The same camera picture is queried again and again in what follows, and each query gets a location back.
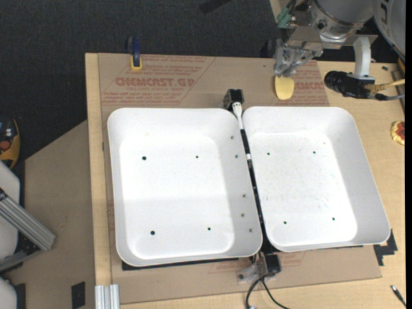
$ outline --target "wooden edge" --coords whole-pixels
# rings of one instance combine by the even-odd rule
[[[93,246],[96,285],[111,284],[108,206],[104,172],[102,111],[98,54],[86,53],[86,91],[88,104],[91,205],[93,209]]]

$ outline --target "yellow oval object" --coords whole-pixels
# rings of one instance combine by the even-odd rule
[[[289,77],[275,76],[275,93],[279,100],[288,100],[294,94],[295,82]]]

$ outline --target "cardboard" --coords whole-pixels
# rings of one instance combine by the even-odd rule
[[[272,59],[143,55],[141,71],[132,71],[130,56],[100,53],[100,97],[108,201],[112,283],[119,284],[122,304],[200,295],[244,292],[236,272],[249,258],[173,267],[122,270],[115,246],[113,190],[108,150],[107,119],[121,107],[215,108],[228,89],[242,89],[244,109],[250,106],[328,106],[316,61],[293,76],[291,99],[274,92]],[[372,246],[279,253],[283,271],[267,283],[270,288],[314,285],[380,277]]]

